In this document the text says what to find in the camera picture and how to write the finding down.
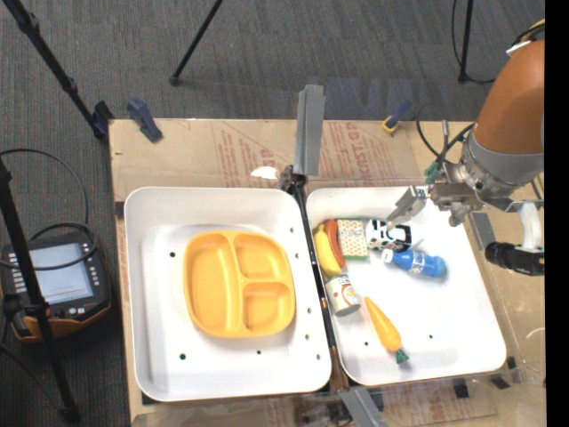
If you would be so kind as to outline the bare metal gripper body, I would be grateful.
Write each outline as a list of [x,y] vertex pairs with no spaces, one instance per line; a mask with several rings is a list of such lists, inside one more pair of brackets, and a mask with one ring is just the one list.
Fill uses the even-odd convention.
[[441,208],[464,205],[475,210],[489,205],[507,210],[510,196],[517,189],[517,184],[488,173],[477,162],[444,162],[437,179],[429,186],[429,196]]

